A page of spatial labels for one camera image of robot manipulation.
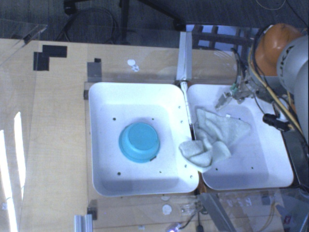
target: orange cap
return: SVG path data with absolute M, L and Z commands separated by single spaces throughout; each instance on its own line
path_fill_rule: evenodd
M 289 42 L 301 36 L 296 28 L 284 23 L 273 25 L 265 33 L 255 51 L 256 64 L 265 76 L 277 76 L 277 60 L 281 51 Z

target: white tray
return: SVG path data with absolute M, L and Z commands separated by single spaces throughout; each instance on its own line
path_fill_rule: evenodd
M 294 175 L 281 133 L 262 121 L 263 114 L 254 99 L 242 104 L 235 100 L 216 112 L 219 97 L 229 86 L 192 85 L 188 89 L 191 116 L 195 123 L 196 108 L 204 107 L 219 116 L 231 115 L 251 125 L 249 136 L 230 148 L 232 157 L 218 162 L 203 174 L 207 186 L 215 190 L 279 188 L 291 185 Z M 265 113 L 273 114 L 272 105 L 259 100 Z
M 89 91 L 93 184 L 104 196 L 185 193 L 195 190 L 198 173 L 178 147 L 191 140 L 182 91 L 166 84 L 97 83 Z M 118 138 L 131 123 L 154 127 L 160 140 L 148 163 L 128 160 Z

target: white towel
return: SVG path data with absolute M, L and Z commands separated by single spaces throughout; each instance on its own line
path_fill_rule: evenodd
M 219 161 L 231 157 L 229 147 L 250 132 L 250 125 L 239 119 L 220 117 L 197 109 L 197 140 L 180 144 L 182 155 L 204 173 Z

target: blue bowl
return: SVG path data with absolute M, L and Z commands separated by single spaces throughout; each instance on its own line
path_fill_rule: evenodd
M 145 123 L 133 123 L 121 132 L 119 147 L 129 160 L 143 163 L 157 156 L 160 142 L 152 126 Z

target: folded cloth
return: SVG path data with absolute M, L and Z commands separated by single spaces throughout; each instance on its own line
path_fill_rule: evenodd
M 229 147 L 250 132 L 250 125 L 239 119 L 220 117 L 197 109 L 196 141 L 180 144 L 182 155 L 204 173 L 219 161 L 231 157 Z

